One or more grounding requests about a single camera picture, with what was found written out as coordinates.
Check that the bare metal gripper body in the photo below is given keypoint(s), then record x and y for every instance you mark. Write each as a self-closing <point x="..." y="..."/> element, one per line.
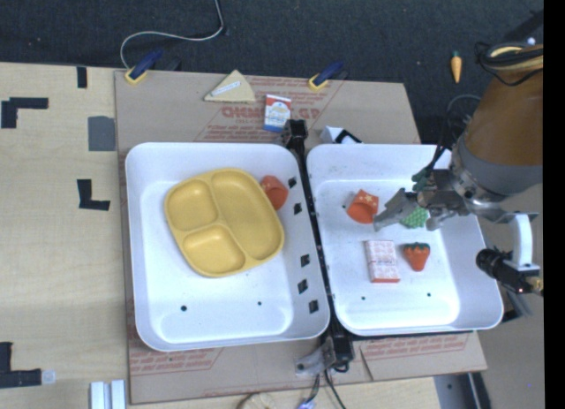
<point x="446" y="197"/>

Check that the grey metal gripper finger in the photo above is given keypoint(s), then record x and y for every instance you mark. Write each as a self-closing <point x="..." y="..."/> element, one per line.
<point x="441" y="221"/>
<point x="397" y="212"/>

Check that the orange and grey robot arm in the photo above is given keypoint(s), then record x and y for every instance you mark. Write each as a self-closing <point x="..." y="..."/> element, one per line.
<point x="507" y="124"/>

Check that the green dotted toy packet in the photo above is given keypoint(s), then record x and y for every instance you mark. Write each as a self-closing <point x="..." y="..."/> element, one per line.
<point x="416" y="218"/>

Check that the orange toy cup with stars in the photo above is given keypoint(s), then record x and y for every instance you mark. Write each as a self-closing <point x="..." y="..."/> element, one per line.
<point x="362" y="209"/>

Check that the orange toy strawberry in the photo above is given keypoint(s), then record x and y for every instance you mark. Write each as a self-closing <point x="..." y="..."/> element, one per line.
<point x="417" y="257"/>

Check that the pink and white carton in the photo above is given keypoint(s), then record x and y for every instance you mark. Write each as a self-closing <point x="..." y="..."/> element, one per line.
<point x="381" y="261"/>

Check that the white plastic tray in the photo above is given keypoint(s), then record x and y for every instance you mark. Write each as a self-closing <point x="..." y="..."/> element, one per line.
<point x="220" y="305"/>
<point x="397" y="305"/>

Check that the white and black small carton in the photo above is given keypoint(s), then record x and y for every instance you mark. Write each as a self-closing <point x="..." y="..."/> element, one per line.
<point x="331" y="134"/>

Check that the orange toy carrot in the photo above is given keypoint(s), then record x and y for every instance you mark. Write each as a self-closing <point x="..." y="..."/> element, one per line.
<point x="456" y="67"/>

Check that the red white blue carton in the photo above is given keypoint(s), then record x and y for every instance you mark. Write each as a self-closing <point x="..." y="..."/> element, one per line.
<point x="277" y="113"/>

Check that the yellow divided plate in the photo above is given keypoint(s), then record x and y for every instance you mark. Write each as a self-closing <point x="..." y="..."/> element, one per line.
<point x="220" y="217"/>

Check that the yellow cheese wedge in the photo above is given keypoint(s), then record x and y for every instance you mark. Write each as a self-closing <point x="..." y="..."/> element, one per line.
<point x="231" y="89"/>

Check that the brown cardboard board red print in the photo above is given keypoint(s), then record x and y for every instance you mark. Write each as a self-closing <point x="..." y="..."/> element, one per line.
<point x="176" y="120"/>

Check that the black cylinder on white bracket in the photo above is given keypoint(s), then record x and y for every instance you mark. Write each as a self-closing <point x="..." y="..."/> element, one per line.
<point x="503" y="266"/>

